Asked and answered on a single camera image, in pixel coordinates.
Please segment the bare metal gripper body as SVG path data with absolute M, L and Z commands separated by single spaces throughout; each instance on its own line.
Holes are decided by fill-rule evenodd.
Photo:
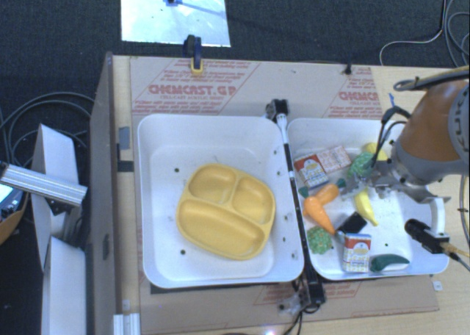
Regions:
M 369 177 L 369 185 L 380 194 L 388 191 L 410 193 L 414 190 L 410 179 L 410 172 L 401 162 L 387 159 L 376 161 Z

